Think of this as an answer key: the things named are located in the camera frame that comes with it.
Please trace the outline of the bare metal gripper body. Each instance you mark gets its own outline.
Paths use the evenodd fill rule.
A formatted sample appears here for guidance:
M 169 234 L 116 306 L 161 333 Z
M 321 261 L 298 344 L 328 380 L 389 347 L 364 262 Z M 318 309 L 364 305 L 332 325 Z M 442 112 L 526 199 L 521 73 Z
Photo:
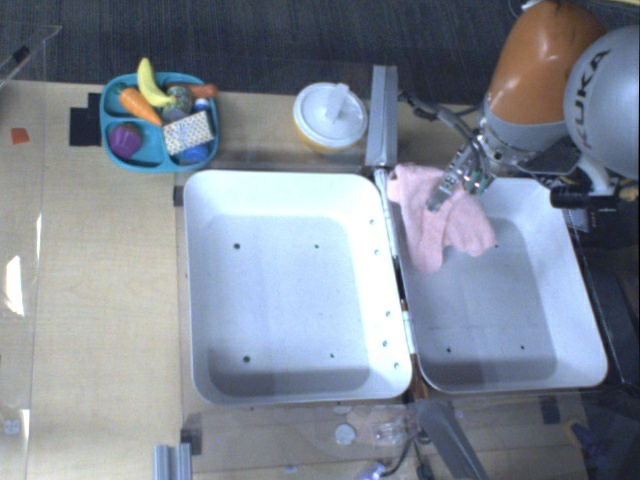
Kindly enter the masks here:
M 472 195 L 484 193 L 499 177 L 518 172 L 521 150 L 495 135 L 477 135 L 462 147 L 448 166 L 448 192 L 462 189 Z

